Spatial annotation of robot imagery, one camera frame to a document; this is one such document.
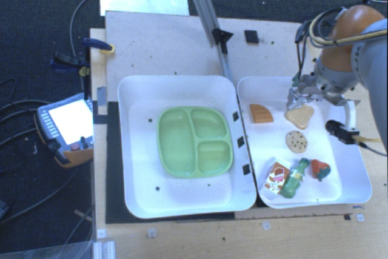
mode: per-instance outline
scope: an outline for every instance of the green bottle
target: green bottle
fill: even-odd
[[[295,196],[296,190],[298,190],[303,181],[304,169],[309,165],[310,161],[306,158],[302,158],[299,161],[299,165],[290,171],[280,195],[285,198],[293,198]]]

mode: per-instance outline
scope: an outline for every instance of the screen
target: screen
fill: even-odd
[[[93,136],[93,114],[83,99],[48,112],[66,144]]]

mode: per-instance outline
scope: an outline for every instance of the green plate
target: green plate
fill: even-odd
[[[175,177],[217,176],[233,163],[229,127],[215,109],[167,109],[158,118],[157,132],[160,160]]]

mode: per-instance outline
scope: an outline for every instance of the table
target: table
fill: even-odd
[[[155,21],[155,15],[139,13],[122,13],[122,23],[117,23],[117,30],[131,28],[131,36],[139,39],[142,30],[138,25],[133,27],[133,19],[137,21],[149,19]],[[182,24],[192,25],[196,17],[180,17]],[[247,75],[274,75],[274,71],[283,71],[284,75],[296,72],[296,56],[293,45],[296,23],[251,21],[240,19],[219,19],[221,27],[235,34],[235,38],[243,36],[241,27],[255,29],[259,32],[259,46],[247,46],[244,50],[238,46],[237,40],[228,44],[230,62],[232,64],[233,82]],[[195,32],[200,33],[200,23],[195,21]],[[107,21],[107,32],[110,31]],[[176,26],[178,37],[184,35],[184,28]],[[105,40],[105,29],[92,29],[91,37]],[[196,39],[199,45],[207,43],[205,35]],[[150,46],[159,47],[157,42],[140,42],[137,49]],[[176,42],[171,43],[169,50],[181,49]],[[309,58],[318,56],[319,51],[309,47]],[[98,53],[92,49],[92,97],[97,100],[97,90],[108,86],[108,98],[115,98],[116,90],[109,89],[107,82],[107,58],[109,55]],[[133,59],[132,71],[129,74],[141,74],[143,62]],[[193,66],[178,74],[192,74]],[[201,74],[220,74],[217,68],[210,66]],[[115,79],[120,79],[127,72],[117,70]],[[347,98],[361,99],[357,106],[357,126],[362,136],[378,137],[375,128],[367,90],[357,86],[346,94]],[[107,113],[106,106],[98,106],[101,115]],[[234,220],[224,221],[162,221],[155,223],[106,224],[105,223],[105,168],[107,158],[107,126],[94,125],[94,197],[95,226],[97,238],[116,242],[117,258],[383,258],[388,254],[388,199],[387,199],[387,158],[362,150],[367,171],[373,187],[373,195],[367,203],[340,204],[334,206],[301,207],[296,209],[275,210],[269,207],[252,208],[237,212]],[[382,144],[373,147],[383,151]],[[149,229],[156,229],[156,237],[148,235]]]

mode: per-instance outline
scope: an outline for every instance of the dark fabric background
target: dark fabric background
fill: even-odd
[[[81,0],[0,0],[0,107],[20,99],[55,102],[81,91],[77,74],[50,71],[54,52],[70,55],[69,22]],[[350,6],[362,0],[213,0],[218,16],[303,22],[332,7]],[[103,27],[98,0],[79,11],[74,26],[76,51],[82,56],[81,39],[89,28]],[[386,4],[372,4],[385,16]],[[195,8],[189,0],[190,13]],[[0,118],[18,111],[0,111]],[[31,115],[0,123],[0,141],[29,125]],[[60,187],[73,173],[62,169],[45,151],[37,134],[0,147],[0,200],[12,201],[6,217],[35,204]],[[87,211],[92,203],[90,165],[81,166],[72,182],[42,206],[0,226],[0,254],[60,245],[79,221],[74,210]],[[88,237],[85,221],[70,242]]]

